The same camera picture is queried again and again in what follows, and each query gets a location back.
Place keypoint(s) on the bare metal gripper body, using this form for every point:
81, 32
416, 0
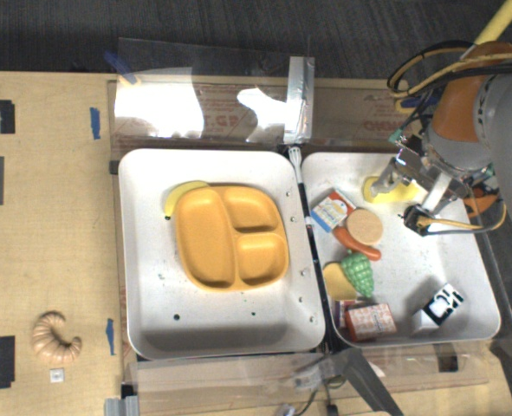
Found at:
416, 158

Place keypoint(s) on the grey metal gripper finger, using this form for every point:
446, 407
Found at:
387, 179

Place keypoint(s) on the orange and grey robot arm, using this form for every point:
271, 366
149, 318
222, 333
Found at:
459, 102

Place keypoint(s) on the round tan biscuit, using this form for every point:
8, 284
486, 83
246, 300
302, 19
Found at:
364, 227

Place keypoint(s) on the blue white red carton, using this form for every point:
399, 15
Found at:
331, 211

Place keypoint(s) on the orange sausage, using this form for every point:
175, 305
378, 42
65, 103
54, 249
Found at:
346, 238

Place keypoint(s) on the white plastic tray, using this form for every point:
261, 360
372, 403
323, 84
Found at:
429, 267
151, 241

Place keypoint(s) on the green grapes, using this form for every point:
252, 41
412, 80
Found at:
359, 273

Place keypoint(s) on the yellow wedge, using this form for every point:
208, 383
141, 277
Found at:
338, 282

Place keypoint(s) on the white box with black print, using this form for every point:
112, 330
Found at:
442, 306

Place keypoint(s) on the red and white packet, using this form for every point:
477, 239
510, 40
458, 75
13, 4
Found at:
340, 310

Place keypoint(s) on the red patterned carton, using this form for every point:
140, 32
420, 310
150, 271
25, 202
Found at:
370, 322

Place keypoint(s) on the orange divided plate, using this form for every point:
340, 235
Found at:
203, 236

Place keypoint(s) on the yellow banana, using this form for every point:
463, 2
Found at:
173, 195

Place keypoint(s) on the tan croissant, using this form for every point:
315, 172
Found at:
49, 340

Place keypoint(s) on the small white square tag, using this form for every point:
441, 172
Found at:
56, 375

